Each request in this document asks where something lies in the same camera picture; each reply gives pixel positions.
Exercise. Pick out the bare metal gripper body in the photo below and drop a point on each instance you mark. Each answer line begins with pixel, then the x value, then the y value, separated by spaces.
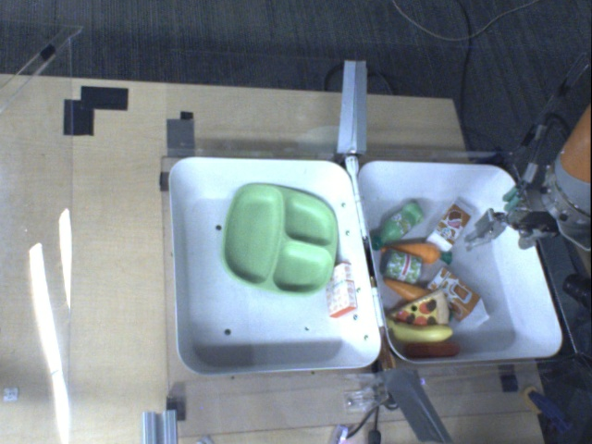
pixel 538 222

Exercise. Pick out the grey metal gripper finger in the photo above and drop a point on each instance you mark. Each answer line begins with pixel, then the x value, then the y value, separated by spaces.
pixel 485 229
pixel 527 241

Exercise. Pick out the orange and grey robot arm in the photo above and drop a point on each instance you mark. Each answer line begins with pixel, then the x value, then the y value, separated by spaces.
pixel 578 155

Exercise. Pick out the brown and white carton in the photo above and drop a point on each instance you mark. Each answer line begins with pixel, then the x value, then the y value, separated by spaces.
pixel 451 225
pixel 462 296

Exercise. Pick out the white plastic tray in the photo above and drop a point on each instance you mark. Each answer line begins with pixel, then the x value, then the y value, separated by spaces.
pixel 259 326
pixel 509 303

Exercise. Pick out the orange carrot with green end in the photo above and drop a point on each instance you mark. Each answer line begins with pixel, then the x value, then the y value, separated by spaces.
pixel 416 250

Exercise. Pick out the green plastic bottle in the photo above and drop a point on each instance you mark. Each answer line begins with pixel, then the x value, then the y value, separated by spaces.
pixel 398 225

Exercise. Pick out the green can with red label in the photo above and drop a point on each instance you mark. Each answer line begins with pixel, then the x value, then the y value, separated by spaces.
pixel 401 266

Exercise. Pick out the pizza slice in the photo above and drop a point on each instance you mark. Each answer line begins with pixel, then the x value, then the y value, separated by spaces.
pixel 423 310

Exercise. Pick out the yellow banana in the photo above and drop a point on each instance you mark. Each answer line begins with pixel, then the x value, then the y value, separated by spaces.
pixel 421 333

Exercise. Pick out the brown sausage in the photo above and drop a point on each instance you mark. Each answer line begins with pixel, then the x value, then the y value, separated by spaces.
pixel 432 350

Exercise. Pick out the orange and white carton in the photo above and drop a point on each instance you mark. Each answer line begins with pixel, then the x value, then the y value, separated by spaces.
pixel 341 294

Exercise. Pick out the green divided plate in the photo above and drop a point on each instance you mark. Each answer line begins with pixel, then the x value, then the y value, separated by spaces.
pixel 259 234

